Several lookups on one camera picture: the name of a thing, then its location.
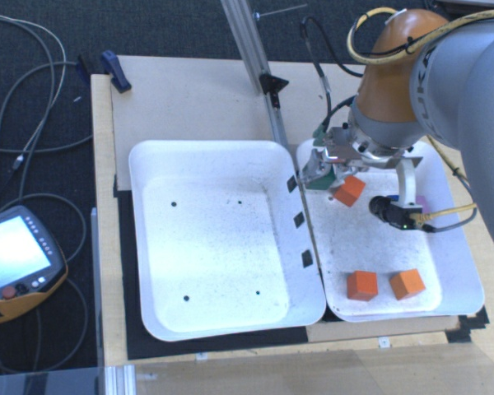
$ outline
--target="metal rod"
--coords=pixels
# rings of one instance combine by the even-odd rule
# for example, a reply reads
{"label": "metal rod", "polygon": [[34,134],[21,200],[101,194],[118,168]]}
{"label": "metal rod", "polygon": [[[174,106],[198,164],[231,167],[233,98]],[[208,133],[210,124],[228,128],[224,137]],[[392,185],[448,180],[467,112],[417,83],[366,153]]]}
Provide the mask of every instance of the metal rod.
{"label": "metal rod", "polygon": [[[259,78],[263,73],[270,74],[271,71],[249,2],[247,0],[221,0],[221,4],[253,87],[258,93],[263,93]],[[265,100],[273,139],[288,149],[280,109],[273,107],[269,95],[265,95]]]}
{"label": "metal rod", "polygon": [[291,10],[297,10],[297,9],[301,9],[303,7],[307,7],[307,3],[301,4],[299,6],[288,7],[287,9],[275,10],[272,12],[265,12],[265,13],[257,13],[256,12],[254,18],[258,20],[262,16],[277,15],[278,13],[290,12]]}

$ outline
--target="yellow cable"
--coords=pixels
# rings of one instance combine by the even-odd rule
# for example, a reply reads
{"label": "yellow cable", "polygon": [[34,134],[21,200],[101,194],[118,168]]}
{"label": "yellow cable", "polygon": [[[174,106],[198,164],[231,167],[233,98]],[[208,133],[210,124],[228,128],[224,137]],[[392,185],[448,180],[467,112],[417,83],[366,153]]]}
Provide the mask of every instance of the yellow cable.
{"label": "yellow cable", "polygon": [[478,207],[478,205],[476,205],[475,203],[470,203],[470,204],[464,205],[462,207],[452,207],[450,209],[443,209],[442,211],[430,212],[427,214],[410,214],[410,218],[415,220],[415,222],[422,224],[422,223],[427,222],[429,220],[433,220],[434,218],[436,218],[438,216],[454,214],[454,213],[462,212],[462,211],[470,211],[471,209],[475,209],[476,207]]}
{"label": "yellow cable", "polygon": [[387,13],[393,15],[397,13],[397,11],[395,11],[391,7],[378,7],[376,9],[372,9],[358,18],[357,23],[350,29],[349,34],[347,35],[347,51],[349,52],[349,55],[359,63],[363,63],[363,64],[391,63],[415,53],[423,45],[427,44],[432,40],[435,40],[436,38],[439,38],[444,34],[448,34],[452,30],[457,29],[460,26],[464,26],[475,21],[494,19],[494,9],[486,10],[484,12],[473,13],[467,16],[460,17],[459,19],[455,19],[451,22],[444,24],[443,26],[440,26],[439,28],[434,29],[431,32],[428,32],[427,34],[424,34],[420,39],[414,41],[412,44],[408,43],[407,48],[405,48],[404,51],[401,51],[399,53],[395,53],[388,56],[376,56],[376,57],[362,56],[353,48],[353,44],[352,44],[353,36],[365,21],[368,21],[371,17],[375,15],[379,15],[381,13]]}

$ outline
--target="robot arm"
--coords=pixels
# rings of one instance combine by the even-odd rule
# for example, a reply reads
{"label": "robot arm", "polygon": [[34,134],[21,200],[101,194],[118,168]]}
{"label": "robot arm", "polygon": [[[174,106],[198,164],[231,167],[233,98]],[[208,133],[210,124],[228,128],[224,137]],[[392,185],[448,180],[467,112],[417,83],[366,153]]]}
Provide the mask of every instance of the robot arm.
{"label": "robot arm", "polygon": [[[361,56],[352,35],[363,21],[385,12],[391,16],[373,54]],[[336,187],[369,167],[396,168],[399,189],[407,188],[410,199],[407,172],[418,160],[409,152],[428,135],[460,151],[473,200],[494,240],[494,11],[448,22],[424,10],[376,9],[357,20],[348,49],[366,70],[347,123],[317,137],[323,149],[313,150],[301,171],[305,186],[328,174]],[[383,221],[381,209],[387,208],[409,224],[406,201],[372,202],[370,210]]]}

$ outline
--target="wooden table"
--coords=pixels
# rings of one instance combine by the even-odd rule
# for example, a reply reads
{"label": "wooden table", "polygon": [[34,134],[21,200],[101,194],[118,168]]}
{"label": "wooden table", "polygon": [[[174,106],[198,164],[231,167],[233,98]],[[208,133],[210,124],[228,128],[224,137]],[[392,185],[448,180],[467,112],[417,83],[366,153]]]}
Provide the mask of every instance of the wooden table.
{"label": "wooden table", "polygon": [[[239,78],[235,81],[241,82],[240,89],[249,89],[249,79],[246,73],[242,72],[243,65],[240,61],[134,57],[121,57],[120,59],[130,82],[150,82],[150,87],[144,87],[144,89],[142,86],[134,87],[128,94],[120,95],[110,85],[109,76],[93,75],[91,77],[104,362],[106,366],[116,366],[130,363],[146,364],[194,360],[196,355],[128,360],[119,246],[119,212],[117,200],[114,197],[114,177],[117,176],[118,178],[117,189],[129,189],[128,172],[124,170],[126,163],[124,157],[128,155],[126,151],[133,143],[149,137],[181,138],[177,132],[172,132],[172,130],[176,130],[175,124],[169,126],[170,131],[165,128],[164,124],[153,124],[153,116],[158,109],[188,109],[192,110],[195,118],[207,115],[208,119],[212,120],[215,116],[219,117],[220,115],[212,110],[219,104],[219,98],[223,97],[230,106],[227,108],[226,104],[224,109],[235,109],[236,113],[239,110],[245,115],[249,113],[252,115],[253,112],[256,112],[256,115],[260,116],[257,119],[256,128],[242,128],[241,124],[236,124],[237,130],[229,137],[246,139],[250,137],[250,133],[256,133],[258,138],[270,139],[269,126],[264,123],[263,110],[265,108],[261,99],[254,98],[250,91],[237,92],[234,85],[231,84],[228,75]],[[309,138],[311,132],[324,116],[325,102],[322,88],[312,66],[300,63],[270,64],[273,75],[290,79],[291,82],[289,91],[282,91],[280,98],[283,115],[288,114],[288,117],[285,118],[287,137],[290,144],[295,145],[305,138]],[[218,79],[209,78],[200,85],[198,78],[201,79],[200,76],[206,69],[213,70],[215,75],[218,75]],[[325,71],[330,78],[336,101],[345,99],[352,92],[355,92],[358,86],[357,79],[348,77],[336,66],[325,66]],[[192,72],[193,81],[185,80],[187,72]],[[177,88],[177,91],[172,93],[172,89],[163,89],[154,92],[153,86],[157,86],[157,83],[154,82],[156,80],[154,75],[161,77],[163,83],[170,83],[170,86]],[[220,95],[212,94],[212,89],[221,89],[220,86],[223,86],[223,83],[228,84],[229,89],[222,90]],[[293,92],[293,89],[299,89],[300,92]],[[157,105],[157,98],[159,95],[164,96],[165,94],[168,94],[166,106],[160,107]],[[137,121],[135,118],[128,118],[125,121],[119,119],[119,126],[121,128],[128,127],[128,131],[125,131],[126,137],[119,136],[119,139],[123,139],[124,142],[117,142],[118,137],[114,130],[118,126],[114,126],[114,116],[121,115],[121,107],[124,109],[130,98],[133,98],[133,101],[141,101],[139,104],[144,108],[145,119],[151,123],[148,123],[147,130],[141,133],[132,130],[132,124]],[[340,120],[336,120],[332,125],[336,125],[337,121],[342,122],[344,117],[344,111],[342,111]],[[297,120],[300,120],[300,124],[293,124]],[[225,130],[230,127],[226,121],[222,126]],[[205,131],[201,133],[192,136],[192,138],[205,138]],[[461,165],[460,155],[457,151],[448,149],[445,151],[456,165]],[[458,181],[448,171],[447,174],[456,204],[469,203],[468,194],[465,194],[466,192]],[[486,329],[473,330],[471,335],[476,346],[494,361],[494,244],[479,216],[475,221],[466,225],[464,231],[486,292],[485,305],[491,321]],[[292,355],[296,352],[365,350],[377,348],[380,342],[393,347],[430,345],[446,347],[448,342],[445,331],[454,330],[458,327],[458,316],[402,318],[369,323],[316,323],[306,328],[309,342],[304,345],[213,352],[208,353],[206,358],[228,359],[272,354]]]}

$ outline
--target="black mat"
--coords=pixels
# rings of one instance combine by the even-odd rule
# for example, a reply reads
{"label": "black mat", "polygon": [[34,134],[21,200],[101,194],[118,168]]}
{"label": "black mat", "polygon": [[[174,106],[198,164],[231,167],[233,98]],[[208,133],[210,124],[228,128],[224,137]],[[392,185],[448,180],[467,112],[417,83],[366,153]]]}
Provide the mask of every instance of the black mat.
{"label": "black mat", "polygon": [[264,346],[282,346],[308,342],[305,327],[243,332],[219,337],[207,337],[181,342],[163,342],[155,339],[141,320],[137,250],[133,222],[132,193],[118,192],[119,232],[123,264],[124,307],[126,337],[130,360],[177,356],[207,351],[228,351]]}

